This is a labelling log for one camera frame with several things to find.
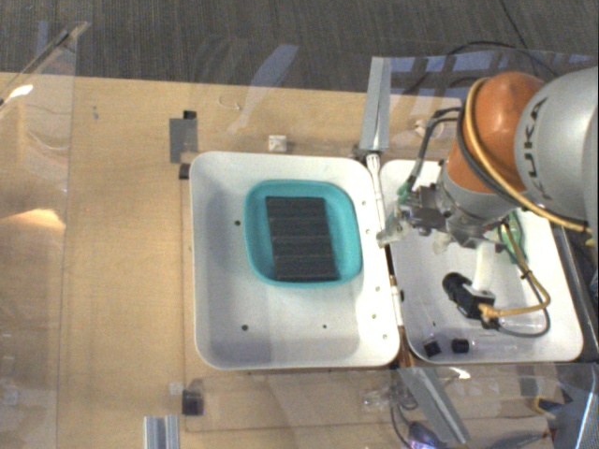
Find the black ribbed rectangular pad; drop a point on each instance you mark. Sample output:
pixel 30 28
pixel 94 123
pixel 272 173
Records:
pixel 302 239

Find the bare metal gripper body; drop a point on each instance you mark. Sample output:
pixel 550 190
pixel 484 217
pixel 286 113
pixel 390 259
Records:
pixel 433 211

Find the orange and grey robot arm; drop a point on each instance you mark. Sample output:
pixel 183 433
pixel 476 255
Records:
pixel 557 134

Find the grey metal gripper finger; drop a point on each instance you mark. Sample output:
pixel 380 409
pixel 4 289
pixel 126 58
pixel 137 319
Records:
pixel 442 245
pixel 392 233

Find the teal plastic bowl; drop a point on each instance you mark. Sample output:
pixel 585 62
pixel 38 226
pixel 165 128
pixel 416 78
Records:
pixel 348 222

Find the white plastic tray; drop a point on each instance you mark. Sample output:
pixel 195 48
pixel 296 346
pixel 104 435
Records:
pixel 421 297
pixel 224 260

